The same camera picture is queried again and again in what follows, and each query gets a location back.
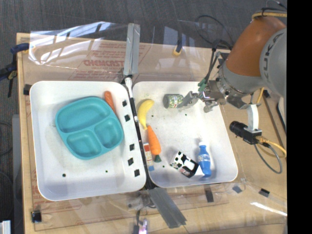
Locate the orange sausage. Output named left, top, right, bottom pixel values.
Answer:
left=104, top=90, right=117, bottom=114

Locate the black and white carton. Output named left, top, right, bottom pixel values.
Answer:
left=169, top=151, right=199, bottom=179

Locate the brown cardboard board red print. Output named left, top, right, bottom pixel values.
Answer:
left=16, top=32, right=288, bottom=234

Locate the blue bottle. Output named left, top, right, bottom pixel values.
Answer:
left=197, top=141, right=213, bottom=178

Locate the blue divided plate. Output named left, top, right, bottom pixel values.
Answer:
left=55, top=96, right=125, bottom=160

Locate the orange carrot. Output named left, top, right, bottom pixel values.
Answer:
left=147, top=125, right=162, bottom=163

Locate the black cylinder on white bracket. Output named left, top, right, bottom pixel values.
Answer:
left=229, top=103, right=263, bottom=145

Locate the green can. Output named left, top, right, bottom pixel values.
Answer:
left=162, top=94, right=184, bottom=109

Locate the white and orange carton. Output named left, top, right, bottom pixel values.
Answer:
left=143, top=142, right=155, bottom=172

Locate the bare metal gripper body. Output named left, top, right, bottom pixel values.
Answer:
left=199, top=79, right=232, bottom=106

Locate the yellow banana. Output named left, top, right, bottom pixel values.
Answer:
left=137, top=98, right=155, bottom=131

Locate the white plastic tray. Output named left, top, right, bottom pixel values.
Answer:
left=131, top=81, right=239, bottom=189
left=29, top=80, right=147, bottom=202

